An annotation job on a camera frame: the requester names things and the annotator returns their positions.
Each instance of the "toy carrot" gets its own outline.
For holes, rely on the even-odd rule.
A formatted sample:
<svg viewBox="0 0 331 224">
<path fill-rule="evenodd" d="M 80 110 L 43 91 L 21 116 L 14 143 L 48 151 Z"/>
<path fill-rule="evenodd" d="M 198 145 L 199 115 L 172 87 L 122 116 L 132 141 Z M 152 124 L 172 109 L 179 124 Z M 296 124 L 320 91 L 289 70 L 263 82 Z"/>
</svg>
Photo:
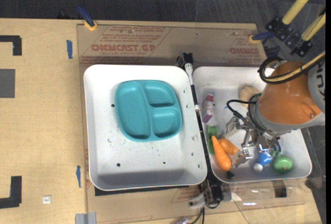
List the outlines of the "toy carrot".
<svg viewBox="0 0 331 224">
<path fill-rule="evenodd" d="M 227 140 L 226 138 L 221 138 L 218 140 L 218 142 L 227 154 L 234 156 L 235 153 L 237 151 L 239 151 L 239 149 L 231 141 Z"/>
<path fill-rule="evenodd" d="M 225 153 L 222 146 L 217 141 L 216 137 L 212 136 L 213 147 L 215 151 L 216 162 L 219 168 L 225 170 L 227 172 L 228 178 L 234 176 L 234 174 L 230 171 L 231 168 L 231 160 L 228 155 Z"/>
</svg>

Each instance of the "teal plate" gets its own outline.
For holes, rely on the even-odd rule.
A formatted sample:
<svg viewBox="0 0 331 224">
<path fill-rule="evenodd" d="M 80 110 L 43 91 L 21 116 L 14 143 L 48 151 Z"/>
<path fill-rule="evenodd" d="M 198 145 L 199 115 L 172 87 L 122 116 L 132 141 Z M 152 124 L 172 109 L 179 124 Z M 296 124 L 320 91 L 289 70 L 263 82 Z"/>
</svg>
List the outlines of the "teal plate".
<svg viewBox="0 0 331 224">
<path fill-rule="evenodd" d="M 115 92 L 115 111 L 122 133 L 134 141 L 173 137 L 183 124 L 177 96 L 162 81 L 122 83 Z"/>
</svg>

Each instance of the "wooden table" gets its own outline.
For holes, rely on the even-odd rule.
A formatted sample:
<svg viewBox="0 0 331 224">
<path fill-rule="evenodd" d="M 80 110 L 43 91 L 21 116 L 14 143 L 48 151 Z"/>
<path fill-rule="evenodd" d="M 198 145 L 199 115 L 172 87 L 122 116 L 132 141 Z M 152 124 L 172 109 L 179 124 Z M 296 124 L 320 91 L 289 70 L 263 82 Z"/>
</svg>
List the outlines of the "wooden table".
<svg viewBox="0 0 331 224">
<path fill-rule="evenodd" d="M 18 207 L 1 208 L 1 223 L 74 223 L 77 213 L 89 211 L 78 24 L 82 21 L 0 19 L 0 35 L 20 36 L 23 52 L 21 56 L 13 56 L 12 43 L 0 42 L 0 69 L 15 69 L 16 77 L 14 98 L 0 98 L 0 160 L 3 163 L 0 198 L 10 197 L 12 176 L 22 177 L 21 203 Z M 98 21 L 98 24 L 109 24 L 109 21 Z M 172 26 L 173 23 L 112 21 L 112 24 Z M 72 41 L 73 59 L 68 59 L 66 40 Z M 81 169 L 81 187 L 77 166 Z M 300 185 L 296 191 L 304 204 L 208 214 L 205 223 L 220 223 L 220 220 L 224 223 L 273 223 L 275 219 L 279 223 L 321 223 L 310 189 Z M 43 196 L 51 196 L 51 203 L 43 203 Z M 156 211 L 167 210 L 155 207 Z M 125 214 L 127 222 L 135 221 L 130 219 L 132 212 Z M 141 223 L 171 223 L 173 220 Z M 102 223 L 115 222 L 110 216 L 109 221 Z"/>
</svg>

